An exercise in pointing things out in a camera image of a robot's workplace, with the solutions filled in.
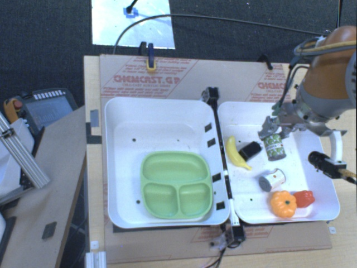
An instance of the banana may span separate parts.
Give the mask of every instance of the banana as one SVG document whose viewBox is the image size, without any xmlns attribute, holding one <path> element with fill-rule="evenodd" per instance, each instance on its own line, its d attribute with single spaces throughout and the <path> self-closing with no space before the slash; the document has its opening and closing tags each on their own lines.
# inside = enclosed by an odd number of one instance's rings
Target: banana
<svg viewBox="0 0 357 268">
<path fill-rule="evenodd" d="M 230 158 L 230 161 L 237 167 L 244 167 L 248 170 L 251 170 L 252 167 L 249 166 L 242 156 L 238 153 L 237 147 L 235 147 L 235 137 L 230 136 L 225 143 L 225 149 L 227 151 L 227 155 Z"/>
</svg>

